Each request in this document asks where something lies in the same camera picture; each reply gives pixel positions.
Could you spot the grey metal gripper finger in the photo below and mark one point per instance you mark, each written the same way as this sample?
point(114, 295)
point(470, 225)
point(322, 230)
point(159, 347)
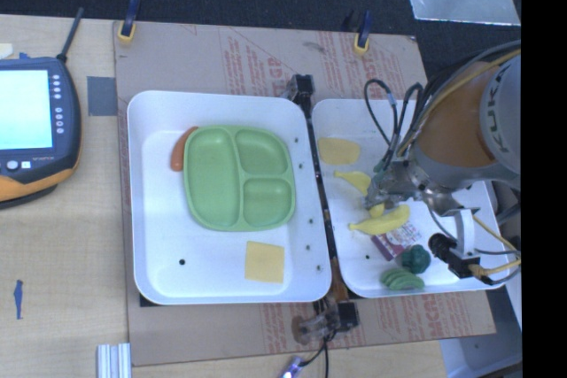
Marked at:
point(371, 195)
point(391, 201)

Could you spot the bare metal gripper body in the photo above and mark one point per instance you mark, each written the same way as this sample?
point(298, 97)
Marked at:
point(401, 181)

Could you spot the small yellow banana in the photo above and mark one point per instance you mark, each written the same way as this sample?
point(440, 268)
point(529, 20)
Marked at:
point(356, 180)

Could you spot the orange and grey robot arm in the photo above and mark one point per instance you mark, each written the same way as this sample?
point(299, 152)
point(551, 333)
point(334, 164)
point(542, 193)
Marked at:
point(460, 133)

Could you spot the large yellow banana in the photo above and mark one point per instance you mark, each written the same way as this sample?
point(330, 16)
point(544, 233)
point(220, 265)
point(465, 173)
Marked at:
point(383, 224)

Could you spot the pink and white packet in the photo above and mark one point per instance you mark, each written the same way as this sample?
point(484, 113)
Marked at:
point(394, 244)

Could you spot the yellow flat rounded slice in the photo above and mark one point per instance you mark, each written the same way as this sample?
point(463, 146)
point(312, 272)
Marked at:
point(339, 151)

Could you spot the thin black rod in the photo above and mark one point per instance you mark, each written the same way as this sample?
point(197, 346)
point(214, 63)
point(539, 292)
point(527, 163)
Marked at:
point(320, 177)

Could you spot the white plastic tray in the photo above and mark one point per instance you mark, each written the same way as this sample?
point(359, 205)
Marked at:
point(354, 252)
point(168, 243)

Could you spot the green broccoli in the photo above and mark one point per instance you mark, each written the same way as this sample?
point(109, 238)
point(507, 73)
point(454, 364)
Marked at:
point(416, 259)

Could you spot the light green sliced vegetable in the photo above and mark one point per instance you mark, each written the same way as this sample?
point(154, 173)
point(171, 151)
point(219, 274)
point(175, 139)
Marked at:
point(402, 280)

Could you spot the yellow square cheese slice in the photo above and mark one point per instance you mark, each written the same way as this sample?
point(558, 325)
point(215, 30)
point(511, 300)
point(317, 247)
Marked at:
point(265, 262)

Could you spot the green divided plate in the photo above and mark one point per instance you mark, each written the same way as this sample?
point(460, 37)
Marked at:
point(212, 181)

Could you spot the brown cardboard board red print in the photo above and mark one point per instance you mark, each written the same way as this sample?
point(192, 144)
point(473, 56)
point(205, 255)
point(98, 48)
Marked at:
point(266, 53)

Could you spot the orange sausage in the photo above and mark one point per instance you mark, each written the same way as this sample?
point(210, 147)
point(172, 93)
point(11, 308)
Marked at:
point(178, 152)

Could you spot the black cylinder on white bracket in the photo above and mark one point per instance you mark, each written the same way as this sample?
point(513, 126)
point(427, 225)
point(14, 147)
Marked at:
point(460, 259)

